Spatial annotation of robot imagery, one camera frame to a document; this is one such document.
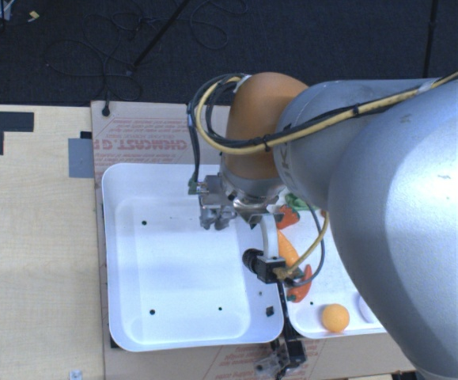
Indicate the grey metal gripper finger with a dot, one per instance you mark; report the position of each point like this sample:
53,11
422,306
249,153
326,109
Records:
207,220
224,219

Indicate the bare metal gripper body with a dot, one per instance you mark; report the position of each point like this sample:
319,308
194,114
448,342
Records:
214,194

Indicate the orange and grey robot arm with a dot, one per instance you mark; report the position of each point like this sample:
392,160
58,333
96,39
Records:
371,172

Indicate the white plastic tray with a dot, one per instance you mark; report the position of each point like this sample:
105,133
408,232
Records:
181,275
331,291

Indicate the orange carrot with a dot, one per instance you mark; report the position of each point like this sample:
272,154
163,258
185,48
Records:
288,249

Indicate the green toy vegetable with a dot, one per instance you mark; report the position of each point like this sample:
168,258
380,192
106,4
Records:
296,202

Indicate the brown cardboard board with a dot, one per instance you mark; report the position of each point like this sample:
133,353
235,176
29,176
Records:
141,141

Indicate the red chili pepper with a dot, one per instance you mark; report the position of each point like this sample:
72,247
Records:
303,289

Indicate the thin black rod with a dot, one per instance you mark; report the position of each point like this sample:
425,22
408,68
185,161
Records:
286,311

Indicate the orange ball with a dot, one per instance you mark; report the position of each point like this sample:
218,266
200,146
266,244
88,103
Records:
335,318

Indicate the white round object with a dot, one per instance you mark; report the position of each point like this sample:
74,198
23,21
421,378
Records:
365,311

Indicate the black cylinder on white bracket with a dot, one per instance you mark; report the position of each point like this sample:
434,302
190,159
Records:
266,269

